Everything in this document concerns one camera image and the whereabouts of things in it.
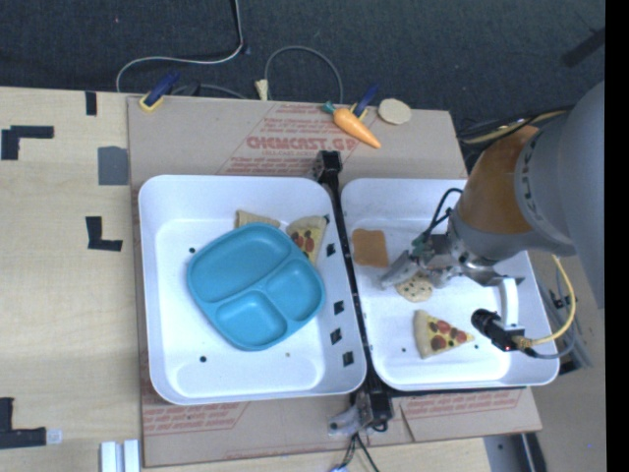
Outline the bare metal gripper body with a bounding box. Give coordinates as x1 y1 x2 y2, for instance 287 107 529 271
418 234 503 289

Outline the beige chocolate chip biscuit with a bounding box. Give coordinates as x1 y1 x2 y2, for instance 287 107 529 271
394 271 435 304

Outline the orange toast slice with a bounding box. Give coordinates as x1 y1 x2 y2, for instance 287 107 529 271
351 228 390 269

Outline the thin black rod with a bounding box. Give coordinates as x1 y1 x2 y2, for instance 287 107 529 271
327 169 380 393

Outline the toy pizza slice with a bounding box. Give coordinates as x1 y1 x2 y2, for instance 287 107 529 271
412 309 477 361
285 214 329 266

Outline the white plastic tray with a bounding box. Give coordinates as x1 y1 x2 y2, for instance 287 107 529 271
138 174 369 406
339 178 561 392

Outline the orange toy carrot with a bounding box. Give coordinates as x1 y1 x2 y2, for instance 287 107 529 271
321 100 383 150

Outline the blue divided plate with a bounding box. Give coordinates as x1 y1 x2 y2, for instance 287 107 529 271
186 222 327 353

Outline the tan triangular toy bread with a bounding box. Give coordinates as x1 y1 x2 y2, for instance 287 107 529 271
233 208 282 231

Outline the plain round beige biscuit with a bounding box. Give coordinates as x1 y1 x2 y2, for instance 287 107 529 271
376 97 413 126

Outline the brown cardboard board red print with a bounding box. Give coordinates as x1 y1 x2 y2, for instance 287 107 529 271
126 94 543 469

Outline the black cylinder on white bracket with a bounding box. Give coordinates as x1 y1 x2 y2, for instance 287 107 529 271
470 275 527 353

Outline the black block with thin wires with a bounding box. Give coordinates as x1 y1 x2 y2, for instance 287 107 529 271
313 149 344 184
364 388 395 423

